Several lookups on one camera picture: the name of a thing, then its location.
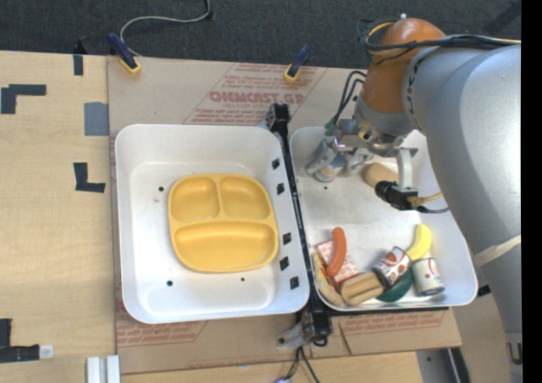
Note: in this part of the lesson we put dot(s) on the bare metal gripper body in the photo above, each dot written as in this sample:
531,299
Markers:
360,137

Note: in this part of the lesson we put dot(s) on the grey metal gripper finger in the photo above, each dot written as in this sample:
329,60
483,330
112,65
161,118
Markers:
356,160
322,157

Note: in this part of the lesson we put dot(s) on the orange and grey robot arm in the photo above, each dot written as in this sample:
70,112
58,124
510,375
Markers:
461,127

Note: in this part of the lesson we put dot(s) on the small white and orange can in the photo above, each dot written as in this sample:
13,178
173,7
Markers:
327,174

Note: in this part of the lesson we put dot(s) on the tan bread roll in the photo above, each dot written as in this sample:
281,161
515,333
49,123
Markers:
379,173

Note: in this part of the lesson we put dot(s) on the white plastic tray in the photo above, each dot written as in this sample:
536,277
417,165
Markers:
364,212
144,245

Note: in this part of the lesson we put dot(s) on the thin black and white rod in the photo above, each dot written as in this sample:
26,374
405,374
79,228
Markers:
296,212

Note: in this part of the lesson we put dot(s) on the orange sausage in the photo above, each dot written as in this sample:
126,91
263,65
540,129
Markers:
337,252

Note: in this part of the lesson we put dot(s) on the yellow banana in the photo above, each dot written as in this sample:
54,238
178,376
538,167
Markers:
421,242

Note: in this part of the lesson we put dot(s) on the brown cardboard board, red print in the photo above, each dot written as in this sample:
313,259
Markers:
237,93

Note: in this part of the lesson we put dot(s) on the red and white carton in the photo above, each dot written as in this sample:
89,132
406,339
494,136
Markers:
348,271

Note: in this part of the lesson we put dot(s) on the red and white can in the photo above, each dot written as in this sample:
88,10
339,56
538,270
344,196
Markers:
391,266

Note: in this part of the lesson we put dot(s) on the yellow divided plate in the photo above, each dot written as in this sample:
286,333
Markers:
222,222

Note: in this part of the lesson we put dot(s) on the tan hot dog bun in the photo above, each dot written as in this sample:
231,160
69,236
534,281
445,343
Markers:
362,288

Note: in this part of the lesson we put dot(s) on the tan biscuit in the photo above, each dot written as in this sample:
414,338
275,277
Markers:
331,293

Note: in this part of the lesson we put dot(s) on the white can with red label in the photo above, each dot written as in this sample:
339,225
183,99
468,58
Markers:
427,277

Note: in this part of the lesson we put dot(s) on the green curved toy vegetable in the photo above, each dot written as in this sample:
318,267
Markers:
398,291

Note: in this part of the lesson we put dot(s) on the black cylinder on white bracket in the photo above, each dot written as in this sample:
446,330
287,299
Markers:
398,195

